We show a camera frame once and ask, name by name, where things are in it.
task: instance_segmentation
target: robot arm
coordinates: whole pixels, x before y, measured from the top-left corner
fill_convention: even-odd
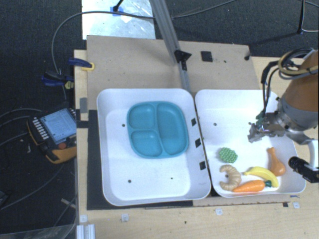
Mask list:
[[[318,51],[309,53],[301,49],[285,54],[277,63],[272,62],[265,68],[262,83],[271,67],[277,65],[270,75],[268,84],[275,71],[281,78],[292,80],[283,96],[278,99],[278,108],[273,113],[266,113],[268,91],[264,91],[264,109],[256,117],[258,121],[251,125],[248,139],[250,142],[261,140],[264,136],[286,135],[298,144],[307,144],[310,150],[310,162],[297,157],[291,158],[289,165],[310,182],[318,182],[318,140],[310,139],[304,131],[318,125]],[[294,64],[291,59],[306,56],[302,65]]]

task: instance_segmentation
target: black floor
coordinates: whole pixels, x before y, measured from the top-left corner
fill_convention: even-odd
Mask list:
[[[229,0],[166,0],[171,15],[195,11]],[[319,4],[319,0],[308,0]],[[45,87],[41,75],[53,70],[50,45],[54,31],[68,16],[81,11],[81,0],[0,0],[0,115],[16,108],[46,110],[63,101],[61,88]],[[281,56],[301,47],[318,49],[318,33],[296,34],[298,0],[239,0],[195,16],[173,21],[179,40],[247,44],[253,56]],[[305,29],[318,29],[318,7],[307,4]],[[84,49],[80,18],[69,21],[56,39],[56,61],[71,74],[67,59]],[[73,102],[73,93],[67,93]],[[22,111],[0,118],[31,115]],[[0,126],[0,144],[26,132],[25,119]],[[50,180],[61,165],[49,163],[28,136],[0,147],[0,190],[10,198],[3,207],[23,198]],[[65,209],[61,199],[75,195],[74,162],[34,195],[0,210],[0,234],[53,226]],[[58,225],[70,224],[69,209]]]

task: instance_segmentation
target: white tray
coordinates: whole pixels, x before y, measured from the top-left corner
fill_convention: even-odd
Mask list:
[[[271,93],[267,106],[268,112],[277,109],[276,95]],[[262,91],[258,90],[202,90],[195,97],[197,113],[203,136],[205,151],[215,191],[227,198],[282,193],[299,193],[305,189],[306,182],[288,166],[288,160],[297,156],[293,141],[286,136],[268,137],[250,143],[249,122],[255,122],[256,115],[263,108]],[[219,159],[218,151],[222,147],[233,149],[238,159],[233,165],[240,173],[254,166],[270,168],[267,148],[274,147],[279,160],[286,166],[286,173],[278,177],[278,188],[266,188],[258,193],[241,194],[223,190],[219,182],[227,182],[225,173],[219,168],[225,163]],[[242,175],[242,183],[260,177]]]
[[[172,102],[183,111],[189,146],[180,156],[142,158],[131,148],[126,127],[127,112],[137,103]],[[97,97],[103,193],[115,206],[195,200],[211,190],[194,100],[182,89],[107,89]]]

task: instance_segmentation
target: black bracket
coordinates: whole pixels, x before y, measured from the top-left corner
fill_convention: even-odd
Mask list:
[[[181,50],[175,50],[174,55],[175,55],[176,61],[178,63],[181,62],[182,70],[187,71],[186,61],[187,59],[189,59],[191,54]]]

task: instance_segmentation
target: red button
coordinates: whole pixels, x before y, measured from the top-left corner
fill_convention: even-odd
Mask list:
[[[59,147],[59,149],[65,149],[66,143],[65,142],[59,143],[58,147]]]

